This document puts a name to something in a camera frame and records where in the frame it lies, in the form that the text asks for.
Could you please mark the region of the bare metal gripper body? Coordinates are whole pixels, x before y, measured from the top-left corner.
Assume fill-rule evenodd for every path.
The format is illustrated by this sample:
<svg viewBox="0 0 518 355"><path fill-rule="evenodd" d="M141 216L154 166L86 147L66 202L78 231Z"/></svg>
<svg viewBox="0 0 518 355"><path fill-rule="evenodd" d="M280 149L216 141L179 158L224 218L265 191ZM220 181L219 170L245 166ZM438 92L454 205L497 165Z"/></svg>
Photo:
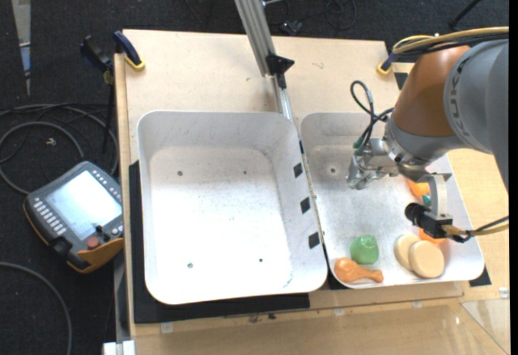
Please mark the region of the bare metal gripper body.
<svg viewBox="0 0 518 355"><path fill-rule="evenodd" d="M355 148L350 165L359 169L359 179L364 172L371 172L372 181L387 175L402 175L413 182L423 182L430 174L427 161L412 155L387 137L372 138Z"/></svg>

